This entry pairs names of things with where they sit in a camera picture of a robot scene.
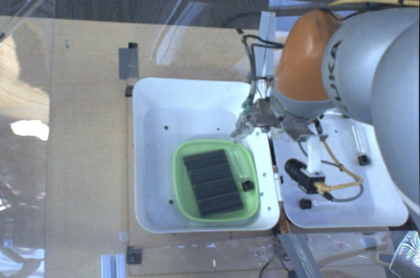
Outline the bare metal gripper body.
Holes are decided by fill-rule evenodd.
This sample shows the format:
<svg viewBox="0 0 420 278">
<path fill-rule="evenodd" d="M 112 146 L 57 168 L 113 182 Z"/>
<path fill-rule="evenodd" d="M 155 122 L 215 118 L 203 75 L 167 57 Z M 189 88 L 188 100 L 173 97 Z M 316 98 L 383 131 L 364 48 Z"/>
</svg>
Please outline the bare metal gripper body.
<svg viewBox="0 0 420 278">
<path fill-rule="evenodd" d="M 252 125 L 266 129 L 273 140 L 306 142 L 317 138 L 322 142 L 323 134 L 316 134 L 309 129 L 313 121 L 290 113 L 274 97 L 258 99 L 251 110 Z"/>
</svg>

